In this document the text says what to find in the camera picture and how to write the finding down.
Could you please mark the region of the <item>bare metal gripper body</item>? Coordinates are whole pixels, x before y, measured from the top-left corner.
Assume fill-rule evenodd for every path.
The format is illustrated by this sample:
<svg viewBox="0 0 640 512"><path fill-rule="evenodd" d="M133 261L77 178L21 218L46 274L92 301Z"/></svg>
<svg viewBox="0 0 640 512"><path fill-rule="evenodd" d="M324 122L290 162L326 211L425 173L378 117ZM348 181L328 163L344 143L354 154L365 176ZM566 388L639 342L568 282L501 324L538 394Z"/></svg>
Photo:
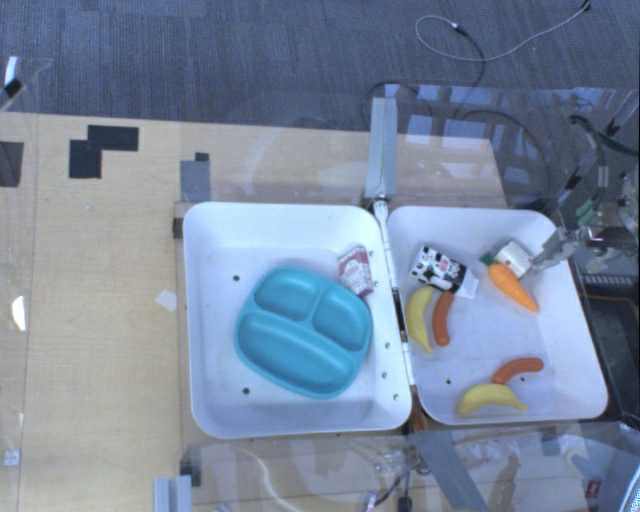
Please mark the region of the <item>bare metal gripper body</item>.
<svg viewBox="0 0 640 512"><path fill-rule="evenodd" d="M624 173L615 201L589 205L578 215L571 237L586 247L635 253L639 249L639 171Z"/></svg>

